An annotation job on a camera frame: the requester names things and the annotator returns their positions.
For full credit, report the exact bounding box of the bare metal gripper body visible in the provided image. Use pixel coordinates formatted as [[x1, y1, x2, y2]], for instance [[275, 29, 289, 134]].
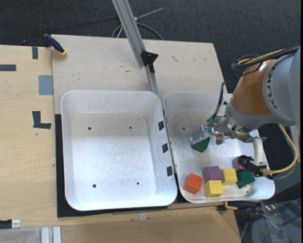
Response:
[[206, 114, 254, 144]]

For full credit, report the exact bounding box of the green cube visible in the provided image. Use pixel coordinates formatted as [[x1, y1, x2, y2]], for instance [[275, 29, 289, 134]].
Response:
[[191, 136, 211, 153], [235, 170, 256, 189]]

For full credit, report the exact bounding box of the white plastic tray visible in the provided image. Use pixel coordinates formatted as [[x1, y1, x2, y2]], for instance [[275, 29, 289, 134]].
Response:
[[60, 90, 178, 212], [162, 92, 276, 204]]

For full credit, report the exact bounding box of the purple cube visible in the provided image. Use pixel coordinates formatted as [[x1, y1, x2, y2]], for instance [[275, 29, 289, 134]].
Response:
[[201, 165, 223, 183], [231, 156, 245, 172]]

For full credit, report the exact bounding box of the yellow cube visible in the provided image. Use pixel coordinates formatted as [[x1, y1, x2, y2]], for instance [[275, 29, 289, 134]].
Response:
[[221, 168, 238, 186], [203, 179, 225, 198]]

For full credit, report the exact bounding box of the orange cube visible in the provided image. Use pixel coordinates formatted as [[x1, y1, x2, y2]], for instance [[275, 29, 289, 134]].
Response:
[[183, 173, 204, 195]]

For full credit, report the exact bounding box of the pale wood board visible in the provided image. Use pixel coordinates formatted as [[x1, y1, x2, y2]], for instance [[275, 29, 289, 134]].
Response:
[[51, 34, 241, 243]]

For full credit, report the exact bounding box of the black cylinder on white bracket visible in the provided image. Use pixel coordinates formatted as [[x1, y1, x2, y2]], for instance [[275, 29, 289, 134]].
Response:
[[238, 137, 268, 178]]

